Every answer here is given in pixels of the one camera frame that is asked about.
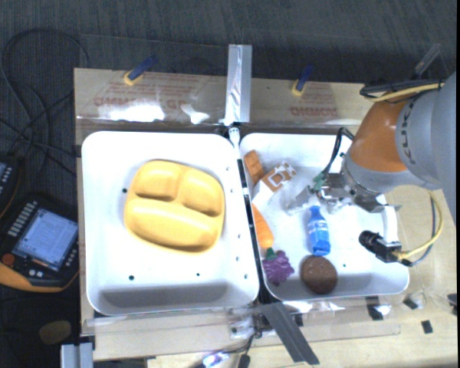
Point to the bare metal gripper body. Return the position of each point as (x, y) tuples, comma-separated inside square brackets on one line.
[(343, 190)]

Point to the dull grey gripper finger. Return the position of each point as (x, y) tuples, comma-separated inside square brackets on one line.
[(299, 201)]

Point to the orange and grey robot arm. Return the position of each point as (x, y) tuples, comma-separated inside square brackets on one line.
[(383, 144)]

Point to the white and orange carton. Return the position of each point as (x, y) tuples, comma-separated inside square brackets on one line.
[(270, 188)]

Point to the blue bottle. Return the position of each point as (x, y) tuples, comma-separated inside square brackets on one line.
[(318, 232)]

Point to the orange carrot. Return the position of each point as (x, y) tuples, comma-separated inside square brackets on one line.
[(262, 228)]

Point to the brown waffle biscuit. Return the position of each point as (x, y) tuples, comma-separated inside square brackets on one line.
[(253, 165)]

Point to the purple grapes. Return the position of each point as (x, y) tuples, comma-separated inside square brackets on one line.
[(278, 268)]

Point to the brown round bread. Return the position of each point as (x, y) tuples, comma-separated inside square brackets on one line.
[(319, 274)]

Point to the white plastic tray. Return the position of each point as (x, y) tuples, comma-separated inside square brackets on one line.
[(107, 205), (360, 274)]

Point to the brown cardboard board red print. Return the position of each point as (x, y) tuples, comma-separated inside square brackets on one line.
[(276, 102)]

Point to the yellow divided plate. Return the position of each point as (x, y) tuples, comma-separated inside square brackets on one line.
[(172, 221)]

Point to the black cylinder on white bracket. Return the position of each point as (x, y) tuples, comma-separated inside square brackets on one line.
[(379, 244)]

